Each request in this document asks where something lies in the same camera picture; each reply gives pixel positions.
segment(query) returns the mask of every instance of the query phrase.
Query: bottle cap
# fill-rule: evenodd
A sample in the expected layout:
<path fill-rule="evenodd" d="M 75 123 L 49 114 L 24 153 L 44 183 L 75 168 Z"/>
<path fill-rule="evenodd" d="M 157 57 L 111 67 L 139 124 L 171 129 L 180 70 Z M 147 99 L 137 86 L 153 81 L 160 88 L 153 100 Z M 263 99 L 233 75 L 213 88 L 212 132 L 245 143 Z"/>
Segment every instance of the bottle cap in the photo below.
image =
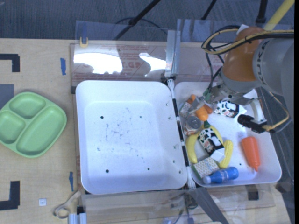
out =
<path fill-rule="evenodd" d="M 205 176 L 205 177 L 203 178 L 203 182 L 204 182 L 205 184 L 210 184 L 210 183 L 211 183 L 211 177 L 210 177 L 210 176 Z"/>

